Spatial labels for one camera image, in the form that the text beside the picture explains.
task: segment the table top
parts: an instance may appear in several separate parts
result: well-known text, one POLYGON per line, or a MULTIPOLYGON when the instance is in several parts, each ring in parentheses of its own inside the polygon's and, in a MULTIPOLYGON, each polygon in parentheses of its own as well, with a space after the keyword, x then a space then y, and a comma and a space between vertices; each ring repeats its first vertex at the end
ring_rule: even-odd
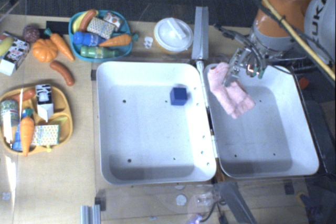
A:
MULTIPOLYGON (((68 22, 69 18, 9 15, 0 24, 0 31, 20 37, 25 25, 44 29, 46 21, 68 22)), ((155 23, 129 22, 129 25, 133 33, 139 34, 139 41, 134 42, 130 55, 121 60, 189 61, 190 50, 178 56, 168 56, 156 44, 145 49, 144 37, 153 37, 155 23)), ((248 28, 232 29, 242 34, 249 33, 248 28)), ((210 60, 228 59, 238 46, 241 45, 224 39, 218 30, 209 26, 210 60)), ((62 54, 57 56, 57 60, 64 63, 73 74, 75 84, 72 87, 67 86, 61 75, 51 70, 48 63, 38 62, 31 53, 12 76, 0 73, 0 96, 13 89, 41 83, 58 87, 69 102, 74 124, 70 140, 50 153, 23 157, 0 147, 1 223, 36 224, 50 223, 50 220, 53 223, 79 223, 80 207, 94 205, 95 197, 108 201, 106 210, 102 211, 103 223, 134 223, 135 218, 137 223, 148 223, 156 217, 160 218, 160 223, 184 223, 196 213, 209 211, 210 203, 200 204, 200 200, 208 199, 211 194, 212 186, 209 182, 183 186, 120 187, 108 184, 100 173, 97 87, 95 81, 91 80, 91 72, 96 70, 98 64, 80 59, 70 62, 62 54), (180 194, 187 198, 186 206, 176 204, 180 194)), ((268 185, 267 188, 274 190, 282 189, 283 186, 268 185)), ((246 194, 254 214, 263 215, 257 211, 260 204, 253 202, 254 196, 250 190, 246 194)), ((305 218, 304 208, 297 204, 295 197, 279 197, 284 198, 281 191, 275 199, 283 201, 284 207, 292 206, 295 212, 301 212, 298 218, 305 218)), ((227 206, 224 210, 234 222, 227 206)))

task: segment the folded towel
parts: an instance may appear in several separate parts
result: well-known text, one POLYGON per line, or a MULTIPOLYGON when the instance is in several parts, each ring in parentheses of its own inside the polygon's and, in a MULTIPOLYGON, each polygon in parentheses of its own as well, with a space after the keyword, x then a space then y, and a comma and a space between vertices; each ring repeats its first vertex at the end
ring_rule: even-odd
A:
POLYGON ((228 70, 229 65, 221 62, 214 69, 210 69, 207 76, 210 91, 217 98, 226 113, 236 119, 251 110, 255 106, 255 102, 239 81, 232 82, 229 87, 223 85, 228 70))

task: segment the hot dog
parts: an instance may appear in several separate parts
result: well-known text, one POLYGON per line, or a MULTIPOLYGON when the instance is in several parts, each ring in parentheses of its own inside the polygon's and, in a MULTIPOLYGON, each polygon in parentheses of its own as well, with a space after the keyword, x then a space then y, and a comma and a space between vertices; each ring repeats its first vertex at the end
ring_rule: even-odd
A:
POLYGON ((52 61, 50 63, 50 67, 59 72, 63 76, 67 86, 72 86, 73 84, 75 84, 75 81, 73 80, 70 71, 63 64, 61 64, 58 61, 52 61))
POLYGON ((94 18, 95 16, 97 15, 97 11, 95 9, 89 9, 83 20, 80 22, 80 25, 79 25, 79 31, 81 32, 85 32, 90 21, 92 20, 92 18, 94 18))
MULTIPOLYGON (((20 103, 20 95, 21 95, 21 92, 15 94, 15 95, 12 95, 10 97, 7 97, 6 99, 15 100, 18 103, 20 103)), ((28 90, 24 91, 22 93, 22 102, 29 100, 30 98, 34 97, 35 95, 36 95, 36 92, 35 92, 34 88, 31 88, 31 89, 28 89, 28 90)))

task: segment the white plastic tray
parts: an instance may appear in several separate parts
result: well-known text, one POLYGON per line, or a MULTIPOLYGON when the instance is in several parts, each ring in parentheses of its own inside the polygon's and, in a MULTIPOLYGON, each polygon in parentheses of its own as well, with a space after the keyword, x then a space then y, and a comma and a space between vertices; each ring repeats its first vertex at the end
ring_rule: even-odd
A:
POLYGON ((262 79, 239 75, 256 106, 236 120, 207 89, 222 170, 233 178, 314 174, 319 160, 293 76, 273 67, 262 79))
POLYGON ((201 182, 216 171, 198 71, 183 63, 105 62, 97 70, 101 170, 112 184, 201 182), (184 106, 170 104, 186 87, 184 106))

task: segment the blue block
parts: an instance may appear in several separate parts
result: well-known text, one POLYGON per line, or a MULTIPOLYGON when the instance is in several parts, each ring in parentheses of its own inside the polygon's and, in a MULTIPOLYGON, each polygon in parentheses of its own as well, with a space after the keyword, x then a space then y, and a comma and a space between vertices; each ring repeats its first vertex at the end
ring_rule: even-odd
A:
POLYGON ((171 105, 184 105, 187 102, 187 90, 174 87, 170 92, 171 105))

